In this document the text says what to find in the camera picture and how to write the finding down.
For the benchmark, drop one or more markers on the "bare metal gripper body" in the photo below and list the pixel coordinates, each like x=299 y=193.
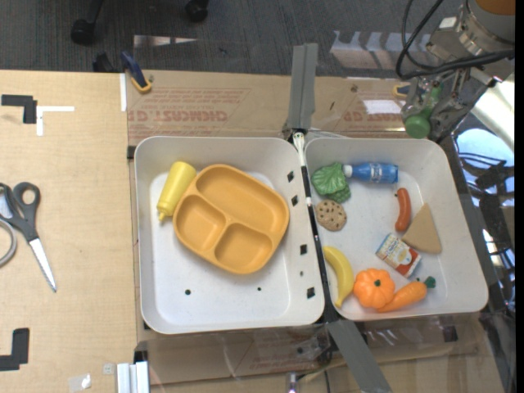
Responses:
x=460 y=43

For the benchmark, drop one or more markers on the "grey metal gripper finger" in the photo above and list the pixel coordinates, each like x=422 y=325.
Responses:
x=414 y=96
x=448 y=117

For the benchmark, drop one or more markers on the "blue plastic bottle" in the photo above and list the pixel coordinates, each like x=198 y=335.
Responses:
x=374 y=173

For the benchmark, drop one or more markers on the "orange sausage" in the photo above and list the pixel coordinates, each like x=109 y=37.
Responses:
x=403 y=209

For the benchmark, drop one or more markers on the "tan bread wedge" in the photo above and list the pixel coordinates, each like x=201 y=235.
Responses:
x=423 y=231

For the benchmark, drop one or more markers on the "green lettuce leaf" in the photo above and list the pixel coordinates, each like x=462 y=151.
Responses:
x=329 y=178

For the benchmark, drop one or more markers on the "brown chocolate chip biscuit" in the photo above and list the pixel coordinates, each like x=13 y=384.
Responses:
x=331 y=215

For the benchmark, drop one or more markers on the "white plastic tray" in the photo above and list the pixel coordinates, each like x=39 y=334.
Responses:
x=229 y=301
x=368 y=240

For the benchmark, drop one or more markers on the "white and red carton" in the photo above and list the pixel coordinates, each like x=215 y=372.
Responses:
x=398 y=255

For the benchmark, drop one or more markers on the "orange carrot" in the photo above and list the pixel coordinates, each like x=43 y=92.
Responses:
x=405 y=297

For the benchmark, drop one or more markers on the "orange pumpkin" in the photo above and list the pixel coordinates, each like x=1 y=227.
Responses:
x=373 y=288

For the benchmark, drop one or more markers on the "yellow banana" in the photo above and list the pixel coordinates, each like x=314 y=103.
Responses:
x=344 y=272

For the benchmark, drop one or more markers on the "brown cardboard board red print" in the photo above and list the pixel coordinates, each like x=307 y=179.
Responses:
x=213 y=113

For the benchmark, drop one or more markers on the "orange divided plate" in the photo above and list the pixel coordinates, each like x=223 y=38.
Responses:
x=231 y=219

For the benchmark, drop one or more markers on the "yellow squeeze bottle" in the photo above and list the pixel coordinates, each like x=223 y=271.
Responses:
x=176 y=186

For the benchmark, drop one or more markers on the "black office chair base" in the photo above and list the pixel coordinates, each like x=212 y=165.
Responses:
x=98 y=2

